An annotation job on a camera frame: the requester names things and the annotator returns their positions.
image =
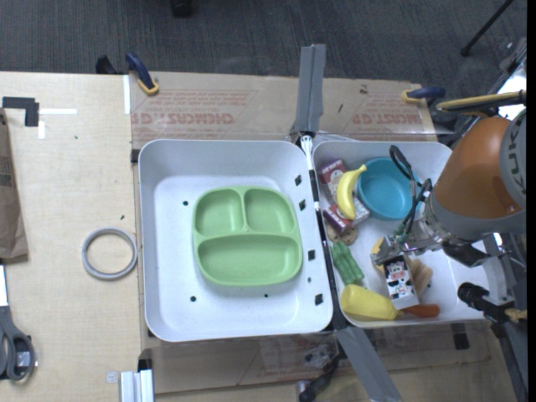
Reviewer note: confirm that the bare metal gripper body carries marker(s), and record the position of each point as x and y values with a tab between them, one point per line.
423	236

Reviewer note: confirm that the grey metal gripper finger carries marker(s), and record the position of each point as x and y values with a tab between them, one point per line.
382	257
393	242

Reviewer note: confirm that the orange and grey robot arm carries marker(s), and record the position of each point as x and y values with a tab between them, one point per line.
473	182

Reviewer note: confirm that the yellow wedge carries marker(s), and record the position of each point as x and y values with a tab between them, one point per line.
377	245

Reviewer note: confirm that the white cow print carton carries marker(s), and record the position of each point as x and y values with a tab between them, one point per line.
400	285

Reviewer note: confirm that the green asparagus bundle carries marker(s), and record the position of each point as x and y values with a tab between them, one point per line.
347	264

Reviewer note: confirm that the tan bread slice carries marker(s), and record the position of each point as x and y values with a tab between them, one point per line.
422	274

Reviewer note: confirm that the brown biscuit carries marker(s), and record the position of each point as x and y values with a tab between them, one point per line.
345	237

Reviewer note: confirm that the small red carton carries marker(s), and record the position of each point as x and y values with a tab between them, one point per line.
361	212

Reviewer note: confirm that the white plastic tray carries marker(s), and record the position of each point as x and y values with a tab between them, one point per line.
167	266
439	283

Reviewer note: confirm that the yellow bottle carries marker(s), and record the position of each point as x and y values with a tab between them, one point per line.
364	304

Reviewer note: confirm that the blue bowl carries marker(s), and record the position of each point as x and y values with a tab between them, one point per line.
383	191

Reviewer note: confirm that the yellow banana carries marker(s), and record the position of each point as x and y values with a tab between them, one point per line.
345	195

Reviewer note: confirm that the orange carrot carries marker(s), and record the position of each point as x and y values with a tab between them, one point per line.
423	310

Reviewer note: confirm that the large red and white carton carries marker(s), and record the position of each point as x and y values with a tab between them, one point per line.
331	176

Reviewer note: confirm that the green divided plate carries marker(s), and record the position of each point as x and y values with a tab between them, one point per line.
247	254

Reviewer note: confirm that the brown cardboard board red print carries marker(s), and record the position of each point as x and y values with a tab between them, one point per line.
251	107

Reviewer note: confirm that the brown paper bag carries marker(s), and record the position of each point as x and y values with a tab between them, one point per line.
10	207

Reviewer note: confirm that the grey scissors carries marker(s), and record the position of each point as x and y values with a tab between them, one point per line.
17	350

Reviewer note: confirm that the black cylinder on white bracket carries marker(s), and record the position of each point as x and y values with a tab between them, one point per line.
475	295

